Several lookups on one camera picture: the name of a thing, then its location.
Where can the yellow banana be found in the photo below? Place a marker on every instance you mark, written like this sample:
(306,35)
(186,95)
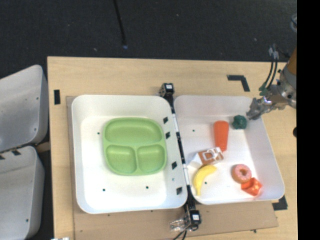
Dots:
(201,177)

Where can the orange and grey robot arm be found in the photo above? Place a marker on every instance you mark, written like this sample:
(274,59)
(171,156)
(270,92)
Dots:
(292,66)

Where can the red cube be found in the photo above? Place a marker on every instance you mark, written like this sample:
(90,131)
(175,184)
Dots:
(252,187)

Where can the orange and white carton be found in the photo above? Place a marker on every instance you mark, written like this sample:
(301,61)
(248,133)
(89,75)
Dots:
(210,156)

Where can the pink doughnut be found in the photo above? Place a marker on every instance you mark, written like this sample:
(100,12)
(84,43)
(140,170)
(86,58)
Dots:
(237,176)

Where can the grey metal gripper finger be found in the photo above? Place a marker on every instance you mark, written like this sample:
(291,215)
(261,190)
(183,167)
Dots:
(253,114)
(257,102)

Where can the orange carrot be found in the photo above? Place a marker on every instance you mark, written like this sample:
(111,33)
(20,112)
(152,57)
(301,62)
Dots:
(221,134)

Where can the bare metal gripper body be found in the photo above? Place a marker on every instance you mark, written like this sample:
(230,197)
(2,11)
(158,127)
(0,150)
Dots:
(285,97)

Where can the thin black and white rod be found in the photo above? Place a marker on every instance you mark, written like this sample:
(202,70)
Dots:
(180,144)

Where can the green broccoli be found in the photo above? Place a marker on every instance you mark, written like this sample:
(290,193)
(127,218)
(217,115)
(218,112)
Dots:
(239,122)

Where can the green divided plate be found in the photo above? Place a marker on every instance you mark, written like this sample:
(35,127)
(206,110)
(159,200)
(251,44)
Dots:
(133,146)

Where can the white plastic tray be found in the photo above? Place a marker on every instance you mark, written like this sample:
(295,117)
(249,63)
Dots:
(225,191)
(125,194)

